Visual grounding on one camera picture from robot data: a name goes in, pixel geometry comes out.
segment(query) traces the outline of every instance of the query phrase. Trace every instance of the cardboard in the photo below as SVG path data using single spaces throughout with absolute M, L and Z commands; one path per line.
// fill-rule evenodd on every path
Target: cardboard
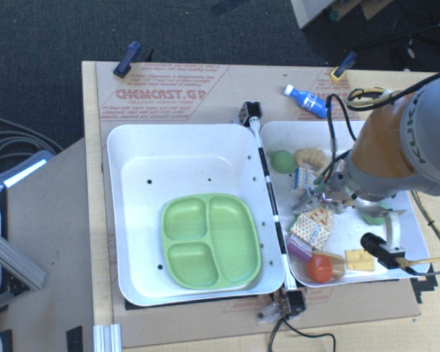
M 113 74 L 116 62 L 96 62 L 100 137 L 106 200 L 114 322 L 122 327 L 125 348 L 269 332 L 273 324 L 258 323 L 260 308 L 269 295 L 218 301 L 128 309 L 117 282 L 117 251 L 111 201 L 106 140 L 109 132 L 126 123 L 232 122 L 246 101 L 261 102 L 261 123 L 317 120 L 283 94 L 292 84 L 322 99 L 350 92 L 344 79 L 329 80 L 331 68 L 246 65 L 139 63 L 121 79 Z M 333 118 L 343 118 L 333 103 Z M 356 114 L 350 118 L 357 120 Z M 307 310 L 293 325 L 299 328 L 410 317 L 419 314 L 409 279 L 327 288 L 302 288 Z

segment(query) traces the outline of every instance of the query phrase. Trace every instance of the green ball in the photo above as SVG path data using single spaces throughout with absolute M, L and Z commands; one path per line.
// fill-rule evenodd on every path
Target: green ball
M 275 151 L 271 154 L 271 165 L 279 173 L 295 171 L 295 157 L 286 150 Z

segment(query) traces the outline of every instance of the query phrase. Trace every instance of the blue bottle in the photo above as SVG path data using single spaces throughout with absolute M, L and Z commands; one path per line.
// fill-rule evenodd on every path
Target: blue bottle
M 293 97 L 301 108 L 306 109 L 308 112 L 315 114 L 321 119 L 326 119 L 328 114 L 326 102 L 317 95 L 308 91 L 298 91 L 292 85 L 288 85 L 285 88 L 284 94 Z

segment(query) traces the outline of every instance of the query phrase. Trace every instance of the table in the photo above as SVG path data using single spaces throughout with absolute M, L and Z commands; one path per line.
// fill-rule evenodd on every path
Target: table
M 271 71 L 284 72 L 281 67 Z M 347 74 L 351 89 L 384 85 L 390 89 L 402 89 L 427 76 L 427 73 L 384 72 L 349 70 Z M 108 236 L 101 173 L 100 120 L 98 114 L 98 84 L 96 62 L 82 63 L 84 90 L 85 143 L 87 153 L 87 184 L 89 203 L 89 229 L 92 261 L 92 296 L 95 325 L 110 325 L 114 322 L 111 303 L 111 279 L 109 276 Z M 432 217 L 440 226 L 440 197 L 423 195 L 423 201 Z M 418 214 L 421 225 L 425 225 Z M 431 230 L 422 228 L 431 256 L 440 255 L 440 245 Z M 332 332 L 341 351 L 440 351 L 440 276 L 438 287 L 433 292 L 422 294 L 421 315 L 416 318 L 372 321 L 359 324 L 339 325 L 318 329 L 307 329 L 308 333 Z M 269 334 L 252 334 L 238 337 L 198 340 L 169 345 L 151 345 L 126 349 L 138 351 L 266 351 Z M 324 351 L 331 350 L 329 340 L 308 340 L 297 337 L 291 331 L 279 332 L 274 349 L 292 351 L 297 348 Z

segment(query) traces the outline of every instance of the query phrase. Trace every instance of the green plate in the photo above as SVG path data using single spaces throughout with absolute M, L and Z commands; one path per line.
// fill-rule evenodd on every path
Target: green plate
M 260 270 L 251 211 L 229 194 L 172 200 L 161 215 L 161 237 L 169 273 L 184 287 L 238 287 L 252 281 Z

